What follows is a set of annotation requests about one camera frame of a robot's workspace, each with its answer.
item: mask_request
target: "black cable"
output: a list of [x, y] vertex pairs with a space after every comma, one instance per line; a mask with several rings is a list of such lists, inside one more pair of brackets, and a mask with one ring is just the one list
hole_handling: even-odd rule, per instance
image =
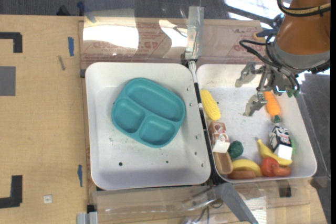
[[296, 84], [296, 87], [297, 87], [296, 90], [300, 91], [300, 84], [299, 84], [298, 80], [296, 79], [296, 77], [293, 74], [291, 74], [290, 76], [291, 76], [292, 80], [294, 81], [294, 84]]
[[273, 58], [273, 56], [270, 54], [269, 49], [268, 49], [269, 46], [271, 45], [270, 39], [271, 39], [273, 36], [274, 36], [274, 35], [271, 34], [271, 35], [269, 35], [269, 36], [267, 37], [267, 39], [266, 39], [266, 54], [267, 54], [268, 58], [269, 58], [273, 63], [275, 63], [275, 64], [281, 66], [281, 65], [280, 65], [280, 64]]
[[292, 84], [292, 89], [295, 90], [295, 85], [297, 85], [297, 84], [295, 83], [295, 80], [293, 79], [293, 76], [287, 75], [287, 74], [285, 74], [285, 76], [289, 80], [290, 84]]
[[219, 201], [220, 201], [219, 206], [215, 206], [216, 201], [214, 201], [213, 203], [211, 203], [210, 206], [212, 208], [214, 208], [214, 209], [218, 209], [218, 208], [222, 207], [222, 205], [224, 204], [224, 202], [221, 199]]
[[278, 34], [278, 32], [276, 31], [276, 32], [273, 32], [273, 33], [271, 33], [270, 35], [268, 35], [267, 38], [266, 38], [266, 42], [265, 42], [265, 44], [266, 44], [266, 45], [271, 44], [271, 42], [270, 42], [271, 38], [272, 38], [274, 35], [277, 35], [277, 34]]
[[277, 0], [279, 9], [293, 17], [307, 17], [313, 15], [323, 15], [324, 12], [331, 10], [331, 3], [320, 5], [317, 7], [305, 7], [305, 8], [287, 8], [283, 4], [283, 0]]
[[277, 68], [277, 69], [280, 69], [281, 68], [281, 66], [280, 65], [277, 65], [277, 64], [275, 64], [275, 63], [273, 63], [273, 62], [271, 62], [271, 61], [268, 61], [265, 57], [263, 57], [260, 53], [258, 53], [255, 49], [252, 49], [251, 47], [248, 47], [248, 46], [246, 46], [245, 44], [244, 44], [244, 42], [246, 42], [246, 43], [251, 43], [251, 44], [255, 44], [255, 45], [266, 45], [265, 43], [259, 43], [259, 42], [255, 42], [255, 41], [252, 41], [252, 40], [247, 40], [247, 39], [243, 39], [243, 40], [241, 40], [240, 42], [239, 42], [239, 44], [242, 46], [242, 47], [244, 47], [246, 50], [247, 50], [247, 52], [249, 52], [250, 54], [253, 54], [253, 55], [255, 55], [255, 56], [257, 56], [262, 62], [264, 62], [264, 63], [266, 63], [266, 64], [268, 64], [268, 65], [270, 65], [270, 66], [273, 66], [273, 67], [275, 67], [275, 68]]
[[200, 217], [195, 221], [195, 223], [198, 223], [198, 222], [203, 218], [203, 215], [204, 215], [205, 210], [206, 210], [207, 208], [209, 209], [209, 207], [207, 206], [206, 208], [204, 208], [204, 209], [202, 210]]
[[[277, 65], [280, 65], [280, 64], [279, 64], [279, 63], [272, 57], [272, 55], [270, 54], [270, 52], [269, 52], [269, 50], [268, 50], [268, 46], [266, 46], [266, 54], [267, 54], [268, 58], [269, 58], [272, 62], [275, 62]], [[290, 83], [292, 84], [292, 88], [293, 88], [293, 90], [295, 90], [295, 89], [294, 89], [294, 87], [295, 87], [294, 84], [298, 85], [297, 80], [296, 80], [296, 79], [293, 80], [291, 76], [288, 76], [288, 75], [286, 75], [286, 74], [285, 74], [285, 76], [288, 78], [288, 80], [289, 80]]]
[[174, 26], [174, 27], [173, 27], [173, 30], [175, 30], [176, 32], [178, 32], [182, 37], [187, 37], [185, 34], [183, 34], [183, 33], [178, 29], [177, 26]]

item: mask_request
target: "small box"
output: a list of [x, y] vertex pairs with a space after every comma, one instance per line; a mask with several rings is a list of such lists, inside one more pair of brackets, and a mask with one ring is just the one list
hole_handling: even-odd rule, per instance
[[226, 153], [230, 146], [230, 140], [226, 133], [225, 124], [223, 122], [211, 122], [209, 134], [213, 152]]
[[291, 159], [293, 148], [286, 128], [275, 125], [269, 133], [269, 140], [273, 152], [278, 155], [278, 157]]

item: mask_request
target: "wooden countertop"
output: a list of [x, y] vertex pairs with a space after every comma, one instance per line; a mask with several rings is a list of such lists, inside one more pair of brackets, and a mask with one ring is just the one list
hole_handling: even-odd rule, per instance
[[[0, 66], [16, 69], [15, 96], [0, 96], [0, 198], [11, 196], [13, 175], [23, 177], [22, 203], [0, 209], [0, 223], [75, 223], [76, 214], [87, 210], [84, 83], [79, 77], [82, 21], [75, 16], [0, 15], [0, 32], [23, 36], [22, 53], [13, 53], [12, 40], [0, 39]], [[73, 38], [73, 56], [68, 38]], [[301, 204], [267, 208], [267, 223], [326, 223], [316, 190], [305, 185], [304, 193]], [[52, 195], [51, 203], [44, 202], [46, 195]], [[231, 212], [223, 214], [223, 221], [237, 222]]]

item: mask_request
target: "blue tape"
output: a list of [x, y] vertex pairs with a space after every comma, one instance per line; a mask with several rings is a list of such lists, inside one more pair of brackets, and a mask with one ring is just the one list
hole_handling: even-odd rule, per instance
[[68, 47], [69, 47], [69, 53], [70, 56], [74, 56], [75, 54], [73, 53], [75, 50], [75, 46], [74, 46], [74, 39], [72, 37], [68, 37]]

